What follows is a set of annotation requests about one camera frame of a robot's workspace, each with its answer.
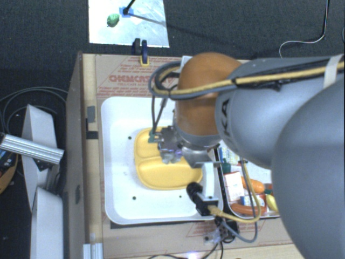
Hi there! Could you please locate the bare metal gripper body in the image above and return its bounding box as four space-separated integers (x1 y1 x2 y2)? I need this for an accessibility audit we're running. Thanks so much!
155 125 219 169

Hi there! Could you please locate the yellow divided plate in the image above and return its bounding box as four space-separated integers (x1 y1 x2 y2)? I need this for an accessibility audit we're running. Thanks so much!
134 127 204 191

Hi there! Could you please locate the blue and white packet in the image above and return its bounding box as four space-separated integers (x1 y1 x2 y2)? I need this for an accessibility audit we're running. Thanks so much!
219 146 239 165

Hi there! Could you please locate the white and orange carton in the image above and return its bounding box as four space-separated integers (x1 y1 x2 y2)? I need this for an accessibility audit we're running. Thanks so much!
224 171 244 202

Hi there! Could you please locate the orange carrot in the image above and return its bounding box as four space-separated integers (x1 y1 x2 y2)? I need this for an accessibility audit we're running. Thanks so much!
240 176 265 194

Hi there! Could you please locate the orange sausage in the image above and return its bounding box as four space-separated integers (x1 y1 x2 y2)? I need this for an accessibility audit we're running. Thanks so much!
230 202 267 216

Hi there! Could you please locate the yellow banana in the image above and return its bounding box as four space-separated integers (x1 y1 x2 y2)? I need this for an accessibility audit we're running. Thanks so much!
265 194 279 213

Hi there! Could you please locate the brown cardboard board red print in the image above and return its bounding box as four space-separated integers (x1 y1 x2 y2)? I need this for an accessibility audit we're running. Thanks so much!
80 53 295 259

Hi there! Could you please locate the green round toy fruit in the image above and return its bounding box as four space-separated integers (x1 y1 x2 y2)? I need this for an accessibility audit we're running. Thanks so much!
107 13 120 28

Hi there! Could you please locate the black cylinder on white bracket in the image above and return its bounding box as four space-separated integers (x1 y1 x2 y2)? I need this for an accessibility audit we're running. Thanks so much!
186 161 219 217

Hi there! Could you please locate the black block with thin wires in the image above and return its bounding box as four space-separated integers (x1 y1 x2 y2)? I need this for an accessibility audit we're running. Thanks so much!
215 216 240 243

